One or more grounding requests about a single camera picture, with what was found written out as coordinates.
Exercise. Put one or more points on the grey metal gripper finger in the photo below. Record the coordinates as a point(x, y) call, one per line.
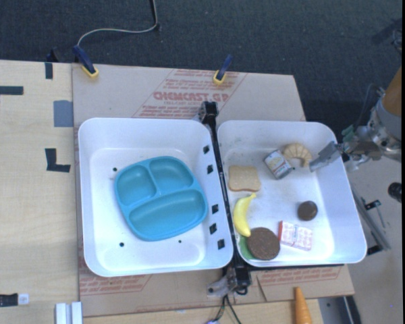
point(329, 149)
point(324, 162)

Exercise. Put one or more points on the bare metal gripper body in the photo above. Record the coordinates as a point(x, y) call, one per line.
point(369, 147)

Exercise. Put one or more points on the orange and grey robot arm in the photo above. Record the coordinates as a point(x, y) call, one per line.
point(393, 96)

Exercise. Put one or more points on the beige croissant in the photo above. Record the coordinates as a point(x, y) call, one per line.
point(298, 152)

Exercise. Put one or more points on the small white soup can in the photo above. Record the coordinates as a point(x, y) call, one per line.
point(278, 165)

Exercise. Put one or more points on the small brown biscuit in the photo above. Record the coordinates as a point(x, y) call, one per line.
point(307, 211)

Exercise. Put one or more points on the white plastic tray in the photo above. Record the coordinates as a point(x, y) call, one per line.
point(101, 248)
point(337, 214)

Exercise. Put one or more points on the red and white packet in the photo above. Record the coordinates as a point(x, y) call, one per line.
point(296, 236)

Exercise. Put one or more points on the tan bread slice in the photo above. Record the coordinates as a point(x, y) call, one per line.
point(243, 178)

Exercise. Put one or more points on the yellow banana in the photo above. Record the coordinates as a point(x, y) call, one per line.
point(241, 214)

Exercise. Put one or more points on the brown burger patty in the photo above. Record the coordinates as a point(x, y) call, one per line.
point(263, 244)

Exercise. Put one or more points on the thin black rod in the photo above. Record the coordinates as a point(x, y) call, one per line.
point(222, 187)

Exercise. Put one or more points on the green lettuce leaf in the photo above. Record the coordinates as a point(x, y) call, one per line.
point(243, 248)

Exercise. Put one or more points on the orange carrot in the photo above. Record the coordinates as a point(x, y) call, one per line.
point(302, 309)

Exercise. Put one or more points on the blue divided plate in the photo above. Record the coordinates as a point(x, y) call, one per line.
point(162, 211)

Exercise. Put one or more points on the brown cardboard board, red print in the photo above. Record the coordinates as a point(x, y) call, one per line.
point(128, 93)

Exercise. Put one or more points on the black cylinder on white bracket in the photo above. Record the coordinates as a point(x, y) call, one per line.
point(395, 191)

